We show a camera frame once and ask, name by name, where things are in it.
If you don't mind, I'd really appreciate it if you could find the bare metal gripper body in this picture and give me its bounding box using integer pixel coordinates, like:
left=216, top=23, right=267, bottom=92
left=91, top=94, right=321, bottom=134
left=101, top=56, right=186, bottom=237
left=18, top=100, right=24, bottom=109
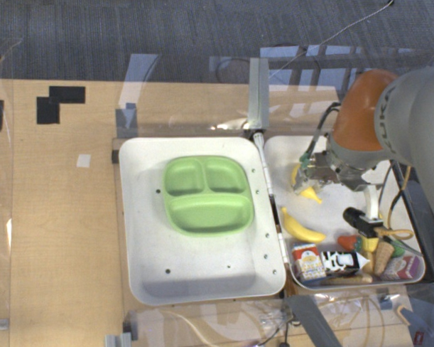
left=303, top=150, right=368, bottom=196

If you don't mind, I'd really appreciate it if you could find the yellow banana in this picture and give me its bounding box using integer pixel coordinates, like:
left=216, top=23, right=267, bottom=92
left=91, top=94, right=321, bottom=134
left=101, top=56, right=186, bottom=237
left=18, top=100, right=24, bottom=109
left=290, top=163, right=324, bottom=206
left=280, top=205, right=327, bottom=245

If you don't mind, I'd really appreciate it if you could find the white plastic tray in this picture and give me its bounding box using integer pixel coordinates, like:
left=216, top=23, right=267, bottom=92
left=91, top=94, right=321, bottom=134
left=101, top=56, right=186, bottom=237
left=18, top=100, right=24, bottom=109
left=117, top=132, right=288, bottom=309
left=264, top=130, right=428, bottom=294

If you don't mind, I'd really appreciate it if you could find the black and white thin rod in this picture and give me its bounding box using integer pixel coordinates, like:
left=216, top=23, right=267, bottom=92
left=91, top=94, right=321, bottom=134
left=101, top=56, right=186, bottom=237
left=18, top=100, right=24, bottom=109
left=253, top=131, right=289, bottom=265

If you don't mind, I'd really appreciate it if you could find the red strawberry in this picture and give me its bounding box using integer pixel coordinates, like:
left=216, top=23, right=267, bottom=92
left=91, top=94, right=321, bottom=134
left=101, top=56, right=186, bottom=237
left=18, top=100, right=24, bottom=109
left=337, top=234, right=363, bottom=253

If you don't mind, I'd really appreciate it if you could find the yellow corn cob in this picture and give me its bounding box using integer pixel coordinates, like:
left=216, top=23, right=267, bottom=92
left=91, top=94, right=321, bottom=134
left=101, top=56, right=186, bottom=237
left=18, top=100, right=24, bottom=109
left=359, top=234, right=381, bottom=254

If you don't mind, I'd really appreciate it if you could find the red and white carton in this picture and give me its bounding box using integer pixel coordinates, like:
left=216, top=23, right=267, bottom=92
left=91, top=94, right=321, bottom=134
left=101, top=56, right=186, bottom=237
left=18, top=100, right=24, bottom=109
left=290, top=242, right=328, bottom=284

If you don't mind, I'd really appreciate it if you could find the black and white milk carton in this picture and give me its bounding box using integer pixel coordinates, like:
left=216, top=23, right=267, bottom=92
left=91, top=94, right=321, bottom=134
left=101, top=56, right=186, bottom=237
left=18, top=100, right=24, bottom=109
left=319, top=249, right=371, bottom=277

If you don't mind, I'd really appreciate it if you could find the tan ice cream cone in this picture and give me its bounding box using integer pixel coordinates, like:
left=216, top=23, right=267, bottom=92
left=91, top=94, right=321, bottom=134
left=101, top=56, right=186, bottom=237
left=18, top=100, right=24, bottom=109
left=372, top=240, right=396, bottom=277

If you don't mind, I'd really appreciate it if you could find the tan bread stick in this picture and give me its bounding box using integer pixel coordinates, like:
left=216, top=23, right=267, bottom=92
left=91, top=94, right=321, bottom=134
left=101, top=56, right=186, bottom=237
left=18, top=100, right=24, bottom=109
left=320, top=272, right=374, bottom=287

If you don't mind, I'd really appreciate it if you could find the green divided plate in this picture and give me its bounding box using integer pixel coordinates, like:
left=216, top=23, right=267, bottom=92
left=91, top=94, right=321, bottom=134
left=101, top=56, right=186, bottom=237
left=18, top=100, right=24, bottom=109
left=161, top=153, right=256, bottom=240

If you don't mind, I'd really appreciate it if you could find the green vegetable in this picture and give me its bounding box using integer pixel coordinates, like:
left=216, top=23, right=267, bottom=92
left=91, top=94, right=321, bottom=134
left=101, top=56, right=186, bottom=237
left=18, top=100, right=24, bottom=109
left=389, top=241, right=406, bottom=260

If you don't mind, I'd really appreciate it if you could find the pink and red carton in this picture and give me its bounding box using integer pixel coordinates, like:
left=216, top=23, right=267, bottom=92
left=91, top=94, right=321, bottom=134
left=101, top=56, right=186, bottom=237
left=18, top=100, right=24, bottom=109
left=381, top=255, right=423, bottom=282

